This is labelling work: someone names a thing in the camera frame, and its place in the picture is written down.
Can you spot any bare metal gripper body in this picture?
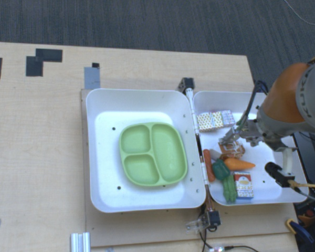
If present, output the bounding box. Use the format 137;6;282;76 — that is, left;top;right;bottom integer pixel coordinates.
238;119;269;148

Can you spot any pink and white carton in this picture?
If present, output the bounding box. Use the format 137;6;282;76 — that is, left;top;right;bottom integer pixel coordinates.
219;109;237;127

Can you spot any yellow patterned carton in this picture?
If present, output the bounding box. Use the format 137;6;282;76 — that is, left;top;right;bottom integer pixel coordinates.
196;111;225;133

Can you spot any orange carrot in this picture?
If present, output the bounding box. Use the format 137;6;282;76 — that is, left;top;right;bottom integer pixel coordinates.
223;157;256;172

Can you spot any green pepper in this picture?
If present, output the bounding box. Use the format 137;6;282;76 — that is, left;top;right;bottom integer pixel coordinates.
212;159;232;181

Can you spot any red sausage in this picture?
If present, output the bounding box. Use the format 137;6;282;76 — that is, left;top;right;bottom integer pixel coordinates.
202;149;216;183

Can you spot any red and white carton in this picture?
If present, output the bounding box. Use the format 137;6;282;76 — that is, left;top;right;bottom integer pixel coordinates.
233;171;255;200

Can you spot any green asparagus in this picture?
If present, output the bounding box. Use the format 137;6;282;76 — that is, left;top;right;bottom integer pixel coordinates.
222;174;238;204

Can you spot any white plastic tray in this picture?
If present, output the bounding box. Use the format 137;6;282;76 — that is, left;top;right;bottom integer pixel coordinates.
192;90;310;207
85;88;207;214

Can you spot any green divided plate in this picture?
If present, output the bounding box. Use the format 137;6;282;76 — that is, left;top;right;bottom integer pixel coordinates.
119;122;188;187

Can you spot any black cylinder on white bracket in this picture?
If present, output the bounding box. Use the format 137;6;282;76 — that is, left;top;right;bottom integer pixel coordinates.
264;146;296;188

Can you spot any black block with thin wires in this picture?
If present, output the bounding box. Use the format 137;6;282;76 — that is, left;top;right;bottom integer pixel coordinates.
178;77;195;92
207;210;223;227

